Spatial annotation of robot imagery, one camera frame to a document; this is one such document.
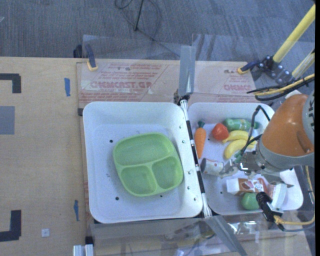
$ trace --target green divided plate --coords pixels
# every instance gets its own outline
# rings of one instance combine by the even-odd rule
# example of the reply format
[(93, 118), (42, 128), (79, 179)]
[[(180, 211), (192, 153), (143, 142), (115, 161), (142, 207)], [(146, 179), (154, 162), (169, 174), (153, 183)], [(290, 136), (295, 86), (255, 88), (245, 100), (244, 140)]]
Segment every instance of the green divided plate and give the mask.
[(137, 197), (174, 189), (184, 178), (175, 146), (160, 132), (120, 140), (114, 146), (113, 160), (124, 188)]

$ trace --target carrot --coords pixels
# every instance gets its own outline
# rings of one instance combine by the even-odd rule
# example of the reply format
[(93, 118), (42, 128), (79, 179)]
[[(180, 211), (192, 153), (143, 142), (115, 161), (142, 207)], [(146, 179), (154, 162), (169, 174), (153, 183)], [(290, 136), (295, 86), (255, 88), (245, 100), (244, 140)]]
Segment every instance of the carrot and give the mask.
[(198, 122), (198, 128), (195, 130), (194, 133), (194, 143), (195, 143), (195, 149), (196, 153), (198, 155), (198, 158), (201, 158), (202, 153), (204, 151), (207, 132), (204, 129), (205, 123), (203, 121)]

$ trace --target green vegetable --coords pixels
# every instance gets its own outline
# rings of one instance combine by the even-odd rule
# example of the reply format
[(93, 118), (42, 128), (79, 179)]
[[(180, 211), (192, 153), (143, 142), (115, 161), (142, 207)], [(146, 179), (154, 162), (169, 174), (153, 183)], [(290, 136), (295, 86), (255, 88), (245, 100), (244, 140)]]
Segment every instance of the green vegetable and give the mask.
[[(227, 127), (228, 131), (235, 131), (235, 130), (241, 130), (241, 131), (249, 131), (251, 127), (251, 121), (246, 119), (236, 119), (236, 118), (227, 118), (223, 121), (224, 126)], [(257, 122), (254, 122), (254, 129), (257, 129), (259, 127), (259, 124)]]
[(256, 193), (245, 193), (241, 199), (241, 205), (249, 211), (258, 210), (259, 204), (256, 199)]

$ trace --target plastic bottle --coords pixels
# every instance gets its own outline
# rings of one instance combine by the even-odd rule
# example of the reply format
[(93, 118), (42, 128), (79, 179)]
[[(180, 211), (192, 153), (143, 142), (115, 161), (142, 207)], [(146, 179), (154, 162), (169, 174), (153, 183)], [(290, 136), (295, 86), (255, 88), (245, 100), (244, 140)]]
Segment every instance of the plastic bottle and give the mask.
[[(235, 130), (241, 130), (241, 131), (249, 131), (251, 122), (246, 119), (236, 119), (236, 118), (227, 118), (223, 121), (223, 124), (227, 127), (228, 131), (235, 131)], [(259, 124), (257, 122), (254, 122), (254, 129), (257, 129), (259, 127)]]

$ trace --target tomato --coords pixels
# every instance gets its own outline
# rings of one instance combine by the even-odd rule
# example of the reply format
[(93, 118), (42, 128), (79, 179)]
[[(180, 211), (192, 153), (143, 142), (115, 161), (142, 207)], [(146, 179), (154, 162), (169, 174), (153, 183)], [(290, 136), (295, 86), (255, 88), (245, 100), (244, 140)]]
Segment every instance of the tomato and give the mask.
[(217, 141), (222, 141), (229, 136), (228, 128), (220, 122), (215, 125), (211, 133)]

